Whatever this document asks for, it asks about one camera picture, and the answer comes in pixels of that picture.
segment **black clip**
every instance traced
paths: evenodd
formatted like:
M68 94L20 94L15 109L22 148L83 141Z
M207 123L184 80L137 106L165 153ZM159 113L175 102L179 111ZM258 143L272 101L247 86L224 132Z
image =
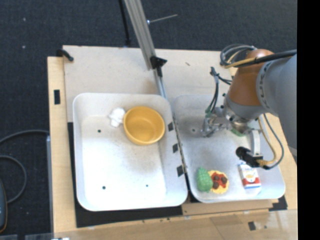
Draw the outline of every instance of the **black clip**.
M56 56L57 57L62 57L62 56L66 56L67 59L70 61L70 62L73 62L74 61L74 57L71 57L70 54L64 50L64 49L58 49L56 50Z
M252 156L250 155L250 149L245 148L243 146L240 146L236 149L235 153L236 155L243 161L247 163L250 167L260 167L260 164L257 162L257 160L262 160L264 157L262 155L256 155Z
M152 56L150 58L150 61L151 61L152 68L156 69L158 76L162 78L163 74L162 74L161 67L164 64L166 64L167 60L163 59L163 58L156 57L156 56Z

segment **small box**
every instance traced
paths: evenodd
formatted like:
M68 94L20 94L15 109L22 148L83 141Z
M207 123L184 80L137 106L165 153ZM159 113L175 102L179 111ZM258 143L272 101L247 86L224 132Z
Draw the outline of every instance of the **small box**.
M238 169L240 172L242 184L246 190L261 188L261 182L256 168L252 168L246 163L242 163L238 165Z

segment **metal rod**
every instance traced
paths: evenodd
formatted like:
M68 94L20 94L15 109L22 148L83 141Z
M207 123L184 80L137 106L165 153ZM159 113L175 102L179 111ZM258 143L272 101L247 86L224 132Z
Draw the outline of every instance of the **metal rod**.
M124 2L128 10L136 38L141 48L146 67L148 70L152 70L153 66L151 64L151 57L156 56L156 51L141 0L124 0ZM154 77L160 95L166 99L167 94L162 77L157 74L156 70L154 70Z
M178 14L173 14L167 17L162 17L162 18L157 18L157 19L153 19L153 20L147 20L146 22L148 23L148 25L150 25L150 23L154 23L154 22L159 22L159 21L163 21L163 20L167 20L173 17L177 17Z
M49 214L50 214L50 229L54 231L54 208L53 208L53 187L52 187L52 162L51 162L51 138L46 137L46 159L48 166L48 187L49 187Z

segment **wooden table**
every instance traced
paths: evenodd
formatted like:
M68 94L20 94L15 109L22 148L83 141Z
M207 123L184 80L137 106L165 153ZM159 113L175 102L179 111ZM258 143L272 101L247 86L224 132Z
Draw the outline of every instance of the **wooden table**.
M199 57L200 63L208 65L208 56L219 65L218 51L184 51L184 50L156 50L157 55L165 55L165 59L184 57L191 54ZM241 229L246 239L248 238L247 222L253 220L263 220L275 218L273 229L270 234L285 234L288 238L298 237L298 190L297 190L297 165L287 147L286 139L283 135L279 119L268 115L274 130L283 143L285 156L280 164L282 176L285 181L285 199L288 210L269 212L269 208L278 200L255 200L255 201L234 201L224 203L191 203L186 201L182 205L183 215L172 218L159 218L139 221L126 221L97 225L94 227L77 228L75 200L73 192L72 171L69 150L69 134L67 129L67 103L66 85L64 72L64 59L62 57L47 58L48 72L48 96L50 114L50 138L51 138L51 185L52 185L52 223L53 232L61 233L59 237L76 236L77 239L93 236L95 239L103 239L106 235L112 236L108 239L123 239L131 234L131 239L194 239L203 237L204 239L227 239L228 234ZM55 94L59 90L60 101L55 104ZM269 136L277 153L280 153L276 139L269 131ZM289 224L279 227L281 220L286 220ZM259 239L266 231L255 230Z

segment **dirty tray surface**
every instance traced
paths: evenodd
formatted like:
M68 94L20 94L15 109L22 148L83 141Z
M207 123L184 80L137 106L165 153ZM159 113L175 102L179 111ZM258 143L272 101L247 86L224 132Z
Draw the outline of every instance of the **dirty tray surface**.
M236 149L239 146L250 149L248 137L236 136L230 130L218 131L210 137L202 136L200 130L205 118L205 110L211 99L210 95L182 95L177 97L173 104L192 194L203 203L280 198L285 192L285 182L278 166L271 170L257 168L262 185L260 193L244 189L238 171L238 164L241 161L236 156ZM220 106L221 102L223 100L219 99L217 106ZM262 134L260 134L260 141L264 159L271 160L273 153ZM199 167L208 171L224 172L229 179L227 192L216 194L211 191L199 191L196 181Z
M114 211L178 206L187 198L175 130L151 145L133 144L123 124L110 125L115 108L135 106L157 110L166 126L172 123L170 104L154 94L83 93L74 99L73 131L76 192L90 211Z

